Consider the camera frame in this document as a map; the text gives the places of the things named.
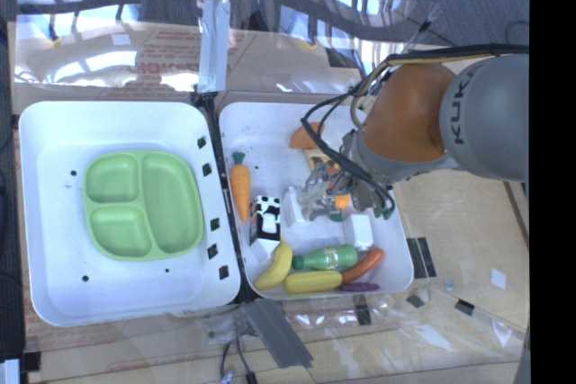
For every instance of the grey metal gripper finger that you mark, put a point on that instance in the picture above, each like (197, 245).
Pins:
(317, 177)
(317, 208)

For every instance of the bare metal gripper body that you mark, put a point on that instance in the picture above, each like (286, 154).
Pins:
(362, 195)

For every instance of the small orange carrot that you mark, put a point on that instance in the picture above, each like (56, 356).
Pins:
(342, 201)

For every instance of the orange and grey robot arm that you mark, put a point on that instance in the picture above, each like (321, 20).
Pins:
(477, 121)

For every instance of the yellow pizza slice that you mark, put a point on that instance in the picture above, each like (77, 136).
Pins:
(314, 157)

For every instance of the white block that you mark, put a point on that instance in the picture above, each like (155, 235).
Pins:
(292, 208)
(360, 231)

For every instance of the orange bread slice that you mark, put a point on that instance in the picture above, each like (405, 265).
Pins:
(302, 138)

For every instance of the black and white carton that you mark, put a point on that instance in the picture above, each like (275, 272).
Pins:
(266, 216)

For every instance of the green plastic bottle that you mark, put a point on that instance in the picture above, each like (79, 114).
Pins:
(326, 258)

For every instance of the white plastic tray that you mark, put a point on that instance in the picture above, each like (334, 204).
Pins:
(58, 211)
(270, 135)

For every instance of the orange sausage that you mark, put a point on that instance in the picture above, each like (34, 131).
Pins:
(363, 265)

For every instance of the yellow banana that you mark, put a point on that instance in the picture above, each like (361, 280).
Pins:
(276, 267)

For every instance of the yellow corn cob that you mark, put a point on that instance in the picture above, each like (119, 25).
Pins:
(312, 281)

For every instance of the large orange carrot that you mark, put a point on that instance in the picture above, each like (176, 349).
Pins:
(240, 191)

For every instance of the purple eggplant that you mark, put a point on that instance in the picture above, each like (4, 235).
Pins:
(360, 287)

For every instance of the green divided plate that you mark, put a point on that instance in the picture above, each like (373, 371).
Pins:
(168, 202)

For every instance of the brown cardboard board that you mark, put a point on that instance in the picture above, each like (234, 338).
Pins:
(90, 346)

